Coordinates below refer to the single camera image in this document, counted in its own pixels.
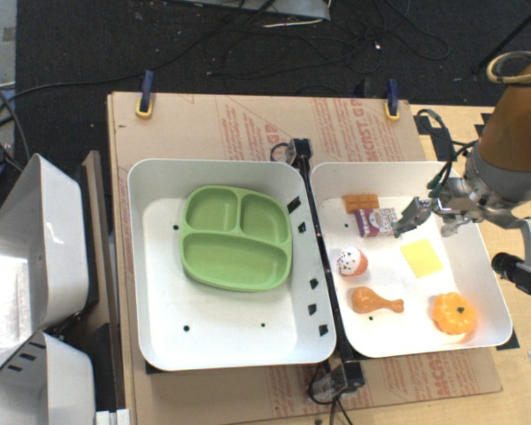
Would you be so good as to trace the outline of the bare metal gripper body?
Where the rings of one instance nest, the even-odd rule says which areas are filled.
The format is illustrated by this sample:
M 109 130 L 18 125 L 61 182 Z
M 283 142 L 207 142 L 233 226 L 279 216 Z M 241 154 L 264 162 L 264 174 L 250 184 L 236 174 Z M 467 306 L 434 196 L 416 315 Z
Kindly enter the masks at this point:
M 469 197 L 460 178 L 440 180 L 430 191 L 433 211 L 444 220 L 481 220 L 478 205 Z

